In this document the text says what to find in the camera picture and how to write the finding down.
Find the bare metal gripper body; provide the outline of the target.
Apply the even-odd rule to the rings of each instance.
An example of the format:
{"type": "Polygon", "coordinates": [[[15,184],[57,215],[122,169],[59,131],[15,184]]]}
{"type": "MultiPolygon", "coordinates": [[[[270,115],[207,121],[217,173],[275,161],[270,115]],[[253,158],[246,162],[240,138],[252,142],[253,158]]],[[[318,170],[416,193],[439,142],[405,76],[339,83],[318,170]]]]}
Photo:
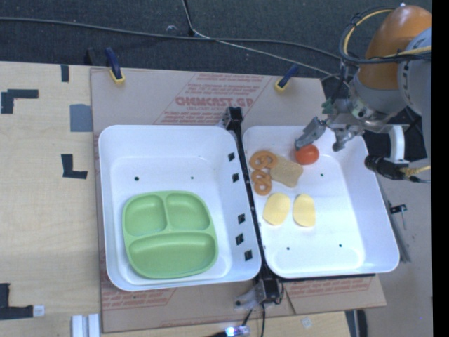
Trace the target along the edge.
{"type": "Polygon", "coordinates": [[[365,130],[380,133],[391,119],[391,114],[377,111],[360,98],[329,98],[325,101],[325,115],[328,128],[354,135],[365,130]]]}

